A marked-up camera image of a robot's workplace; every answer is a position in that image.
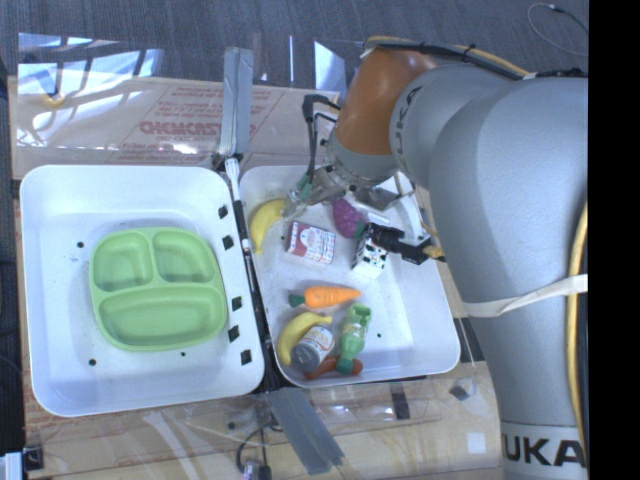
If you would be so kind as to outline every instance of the green plate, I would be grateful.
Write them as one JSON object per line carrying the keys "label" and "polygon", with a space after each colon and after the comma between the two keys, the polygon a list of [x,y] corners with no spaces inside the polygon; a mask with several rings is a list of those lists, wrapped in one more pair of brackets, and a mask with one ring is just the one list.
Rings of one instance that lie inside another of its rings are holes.
{"label": "green plate", "polygon": [[216,336],[227,299],[211,246],[169,227],[136,228],[104,237],[89,266],[98,326],[126,350],[168,350]]}

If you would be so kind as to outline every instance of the dark gray carpet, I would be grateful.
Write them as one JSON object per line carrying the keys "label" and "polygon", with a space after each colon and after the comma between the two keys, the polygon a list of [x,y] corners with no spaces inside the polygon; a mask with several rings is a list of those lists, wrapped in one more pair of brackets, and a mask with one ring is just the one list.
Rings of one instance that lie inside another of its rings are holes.
{"label": "dark gray carpet", "polygon": [[[313,42],[357,65],[358,43],[393,35],[436,44],[471,44],[529,71],[588,71],[588,38],[569,11],[589,26],[589,0],[0,0],[0,58],[16,73],[20,32],[126,41],[165,48],[163,75],[219,79],[225,46],[254,49],[256,71],[290,86],[313,88]],[[0,101],[0,455],[23,446],[12,183],[6,100]]]}

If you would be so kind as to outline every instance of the banana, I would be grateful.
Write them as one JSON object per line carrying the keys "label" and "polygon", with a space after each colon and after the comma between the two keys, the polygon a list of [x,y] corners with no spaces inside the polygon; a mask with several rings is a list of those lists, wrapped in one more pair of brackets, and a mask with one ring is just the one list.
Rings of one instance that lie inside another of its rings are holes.
{"label": "banana", "polygon": [[251,217],[249,234],[253,242],[253,252],[256,254],[262,252],[262,241],[267,236],[267,231],[269,231],[271,225],[282,218],[284,205],[284,199],[272,199],[260,206]]}
{"label": "banana", "polygon": [[296,343],[298,343],[314,325],[321,323],[330,324],[331,320],[333,320],[331,315],[321,316],[311,311],[300,313],[298,316],[289,320],[287,325],[280,331],[280,336],[278,336],[276,352],[280,362],[285,366],[289,366],[291,364],[291,349],[293,349]]}

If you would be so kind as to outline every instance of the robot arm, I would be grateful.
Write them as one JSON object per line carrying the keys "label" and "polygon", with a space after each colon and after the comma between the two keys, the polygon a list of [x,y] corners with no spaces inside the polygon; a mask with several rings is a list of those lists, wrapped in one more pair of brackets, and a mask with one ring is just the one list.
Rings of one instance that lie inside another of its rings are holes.
{"label": "robot arm", "polygon": [[[588,431],[566,353],[567,295],[586,287],[535,296],[573,277],[586,217],[587,78],[527,77],[488,57],[439,66],[411,44],[383,40],[363,58],[326,162],[292,192],[289,214],[346,191],[371,199],[397,171],[428,190],[495,386],[507,477],[587,478]],[[483,313],[532,293],[516,311]]]}

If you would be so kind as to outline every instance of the green bottle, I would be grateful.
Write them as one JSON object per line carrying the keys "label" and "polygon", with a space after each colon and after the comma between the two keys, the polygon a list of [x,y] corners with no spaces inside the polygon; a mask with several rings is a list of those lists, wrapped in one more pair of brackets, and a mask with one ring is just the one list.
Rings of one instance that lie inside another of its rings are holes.
{"label": "green bottle", "polygon": [[336,370],[343,375],[351,374],[353,359],[364,348],[370,320],[371,310],[364,304],[356,302],[347,310],[340,333],[340,358],[336,363]]}

